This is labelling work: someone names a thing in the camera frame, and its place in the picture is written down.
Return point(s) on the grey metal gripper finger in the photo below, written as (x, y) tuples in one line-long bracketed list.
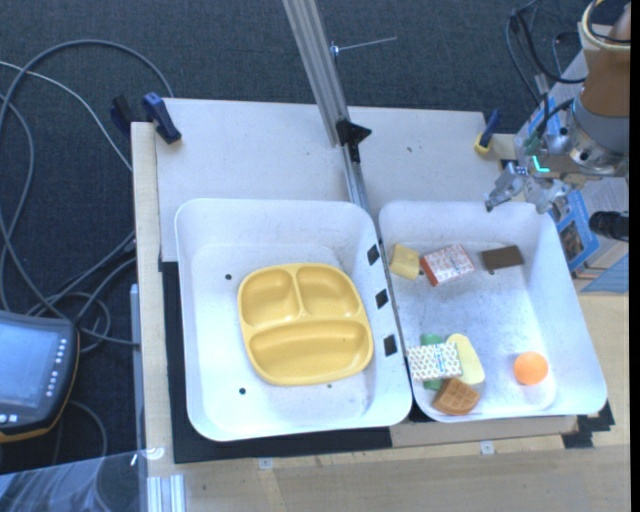
[(506, 186), (547, 197)]

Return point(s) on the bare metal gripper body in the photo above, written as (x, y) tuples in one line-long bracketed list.
[(575, 160)]

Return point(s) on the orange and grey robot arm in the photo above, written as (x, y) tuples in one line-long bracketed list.
[(607, 70)]

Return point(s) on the blue printed cardboard box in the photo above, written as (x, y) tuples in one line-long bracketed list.
[(575, 235)]

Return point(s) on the brown rectangular biscuit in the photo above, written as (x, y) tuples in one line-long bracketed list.
[(502, 257)]

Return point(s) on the orange and white carton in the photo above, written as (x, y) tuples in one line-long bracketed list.
[(446, 264)]

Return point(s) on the yellow cheese wedge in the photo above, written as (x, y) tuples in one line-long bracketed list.
[(404, 261)]

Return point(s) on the white plastic tray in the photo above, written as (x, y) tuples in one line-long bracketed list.
[(210, 320), (500, 320)]

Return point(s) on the green cylinder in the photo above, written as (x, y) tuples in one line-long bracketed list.
[(430, 339)]

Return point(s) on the orange ball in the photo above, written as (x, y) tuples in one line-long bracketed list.
[(531, 368)]

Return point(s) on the pale yellow banana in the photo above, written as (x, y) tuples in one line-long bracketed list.
[(471, 362)]

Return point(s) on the white patterned carton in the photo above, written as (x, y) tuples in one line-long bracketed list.
[(434, 361)]

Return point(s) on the brown waffle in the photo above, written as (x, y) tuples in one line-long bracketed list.
[(455, 397)]

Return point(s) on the yellow divided plate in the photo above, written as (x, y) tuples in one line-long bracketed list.
[(305, 345)]

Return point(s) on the pale flat board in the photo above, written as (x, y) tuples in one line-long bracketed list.
[(250, 150)]

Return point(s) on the black cylinder on white bracket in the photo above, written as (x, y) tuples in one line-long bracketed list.
[(610, 226)]

